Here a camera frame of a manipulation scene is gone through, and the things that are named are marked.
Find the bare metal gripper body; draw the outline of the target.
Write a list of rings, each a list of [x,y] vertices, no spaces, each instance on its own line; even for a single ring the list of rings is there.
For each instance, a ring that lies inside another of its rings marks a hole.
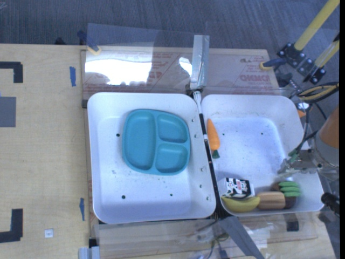
[[[291,163],[291,168],[300,173],[316,173],[322,168],[322,163],[315,157],[313,149],[301,150]]]

